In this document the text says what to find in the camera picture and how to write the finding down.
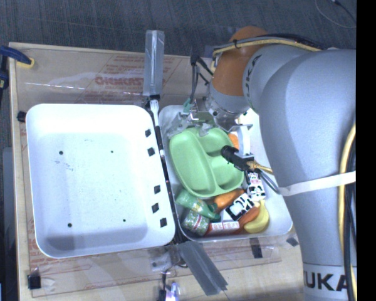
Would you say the black cylinder on white bracket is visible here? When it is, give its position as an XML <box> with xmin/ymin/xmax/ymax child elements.
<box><xmin>220</xmin><ymin>123</ymin><xmax>255</xmax><ymax>172</ymax></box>

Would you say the green and red can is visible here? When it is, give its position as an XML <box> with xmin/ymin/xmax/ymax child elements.
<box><xmin>180</xmin><ymin>209</ymin><xmax>211</xmax><ymax>237</ymax></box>

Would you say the small orange carrot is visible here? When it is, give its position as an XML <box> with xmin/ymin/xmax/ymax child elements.
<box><xmin>227</xmin><ymin>132</ymin><xmax>241</xmax><ymax>151</ymax></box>

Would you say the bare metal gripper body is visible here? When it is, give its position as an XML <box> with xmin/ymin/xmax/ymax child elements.
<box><xmin>175</xmin><ymin>104</ymin><xmax>243</xmax><ymax>132</ymax></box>

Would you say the white plastic tray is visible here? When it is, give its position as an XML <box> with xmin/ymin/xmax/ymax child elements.
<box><xmin>158</xmin><ymin>104</ymin><xmax>294</xmax><ymax>243</ymax></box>
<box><xmin>24</xmin><ymin>103</ymin><xmax>177</xmax><ymax>260</ymax></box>

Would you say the orange sausage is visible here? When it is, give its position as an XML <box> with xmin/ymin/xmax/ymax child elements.
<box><xmin>236</xmin><ymin>206</ymin><xmax>261</xmax><ymax>228</ymax></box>

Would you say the brown cardboard board red print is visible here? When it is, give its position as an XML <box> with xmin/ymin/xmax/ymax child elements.
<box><xmin>14</xmin><ymin>47</ymin><xmax>301</xmax><ymax>298</ymax></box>

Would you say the green bottle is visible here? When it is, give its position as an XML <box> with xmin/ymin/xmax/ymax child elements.
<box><xmin>174</xmin><ymin>189</ymin><xmax>222</xmax><ymax>222</ymax></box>

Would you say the yellow banana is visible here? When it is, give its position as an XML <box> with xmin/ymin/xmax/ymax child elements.
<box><xmin>243</xmin><ymin>199</ymin><xmax>271</xmax><ymax>235</ymax></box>

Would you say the red and white packet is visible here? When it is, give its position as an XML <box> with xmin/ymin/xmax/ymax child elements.
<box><xmin>206</xmin><ymin>219</ymin><xmax>242</xmax><ymax>236</ymax></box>

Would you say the green divided plate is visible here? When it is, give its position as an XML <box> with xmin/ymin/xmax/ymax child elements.
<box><xmin>168</xmin><ymin>126</ymin><xmax>246</xmax><ymax>199</ymax></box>

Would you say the black and white cow carton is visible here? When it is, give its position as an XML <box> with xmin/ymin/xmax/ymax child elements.
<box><xmin>244</xmin><ymin>171</ymin><xmax>267</xmax><ymax>202</ymax></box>

